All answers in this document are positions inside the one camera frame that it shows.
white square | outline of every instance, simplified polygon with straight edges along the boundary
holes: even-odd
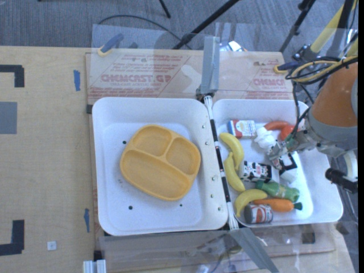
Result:
[[[48,251],[57,250],[57,242],[56,241],[47,242],[47,249]]]

gray square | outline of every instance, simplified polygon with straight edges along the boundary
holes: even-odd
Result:
[[[0,102],[0,134],[16,134],[17,102]]]

gray carpet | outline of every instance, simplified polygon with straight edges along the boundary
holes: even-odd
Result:
[[[0,45],[90,47],[93,25],[112,15],[104,25],[160,30],[149,19],[177,34],[190,32],[228,0],[164,0],[167,18],[158,0],[0,0]],[[317,0],[283,52],[285,59],[311,44],[345,0]],[[226,35],[252,51],[278,51],[301,11],[302,0],[241,0],[201,31],[214,35],[221,26]],[[358,29],[358,13],[352,28]],[[345,205],[338,229],[344,235],[356,272],[358,257],[358,198],[340,191]]]

orange carrot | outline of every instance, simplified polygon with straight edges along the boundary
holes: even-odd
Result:
[[[276,212],[290,212],[292,209],[302,210],[302,203],[297,202],[293,203],[288,199],[280,199],[280,198],[267,198],[267,199],[259,199],[254,200],[254,204],[269,204],[272,207],[272,210]]]
[[[289,125],[287,121],[271,121],[264,125],[266,130],[281,130],[285,126]]]

wooden table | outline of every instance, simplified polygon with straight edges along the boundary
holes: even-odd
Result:
[[[0,107],[13,127],[0,129],[0,272],[81,272],[93,259],[88,52],[0,47],[0,65],[24,68],[24,87],[0,72]],[[354,272],[342,235],[331,234],[333,251],[272,260],[281,272]]]

